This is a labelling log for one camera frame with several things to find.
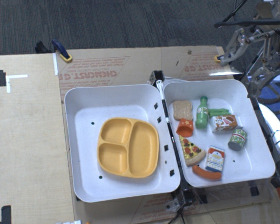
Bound thin black and white rod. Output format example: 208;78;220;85
156;78;185;192

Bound orange divided plate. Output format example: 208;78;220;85
94;114;163;182

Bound brown bread slice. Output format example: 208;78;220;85
172;99;194;123

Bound orange cup with stars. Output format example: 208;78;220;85
175;117;195;139

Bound brown cardboard board red print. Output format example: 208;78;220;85
55;36;275;224

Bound green bottle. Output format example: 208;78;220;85
193;95;211;130

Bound pizza slice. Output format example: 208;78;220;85
178;133;208;168

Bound white plastic tray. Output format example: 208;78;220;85
63;80;183;205
162;75;277;190

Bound green beans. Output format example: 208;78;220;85
208;107;231;118

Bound brown and white carton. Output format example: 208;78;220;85
209;114;244;134

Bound blue and orange carton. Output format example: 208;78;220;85
203;144;227;174

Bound orange sausage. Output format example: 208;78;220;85
192;163;223;183

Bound green and white can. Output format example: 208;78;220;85
226;128;249;152

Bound black block with thin wires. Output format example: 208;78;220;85
165;188;198;211
148;70;165;85

